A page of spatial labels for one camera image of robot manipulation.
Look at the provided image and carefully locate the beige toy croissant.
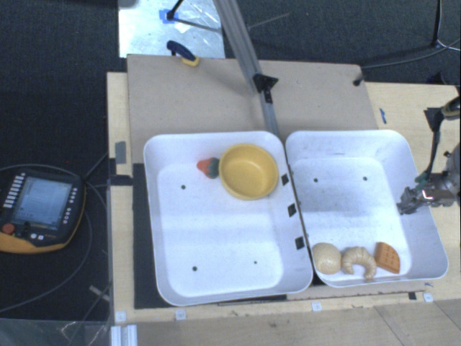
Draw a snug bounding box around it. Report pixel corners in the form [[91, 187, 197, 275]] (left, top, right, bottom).
[[340, 245, 378, 281]]

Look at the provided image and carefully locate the beige toy bread roll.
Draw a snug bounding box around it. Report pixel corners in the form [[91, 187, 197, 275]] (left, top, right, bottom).
[[310, 241, 343, 276]]

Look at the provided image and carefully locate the brown cardboard board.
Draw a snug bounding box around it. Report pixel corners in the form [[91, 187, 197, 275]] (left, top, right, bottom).
[[126, 53, 437, 302]]

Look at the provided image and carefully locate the yellow bowl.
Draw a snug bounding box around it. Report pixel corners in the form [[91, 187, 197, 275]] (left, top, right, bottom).
[[218, 143, 280, 202]]

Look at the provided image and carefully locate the white plastic tray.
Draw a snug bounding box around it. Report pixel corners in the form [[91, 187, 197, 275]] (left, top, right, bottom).
[[284, 129, 450, 289], [143, 130, 315, 308]]

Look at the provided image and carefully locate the orange toy waffle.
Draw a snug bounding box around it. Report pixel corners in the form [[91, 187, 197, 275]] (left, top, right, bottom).
[[372, 241, 402, 275]]

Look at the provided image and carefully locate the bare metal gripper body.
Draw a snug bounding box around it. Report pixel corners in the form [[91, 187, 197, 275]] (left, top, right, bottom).
[[421, 150, 461, 209]]

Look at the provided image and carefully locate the red toy strawberry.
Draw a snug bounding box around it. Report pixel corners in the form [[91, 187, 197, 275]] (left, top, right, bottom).
[[196, 156, 221, 180]]

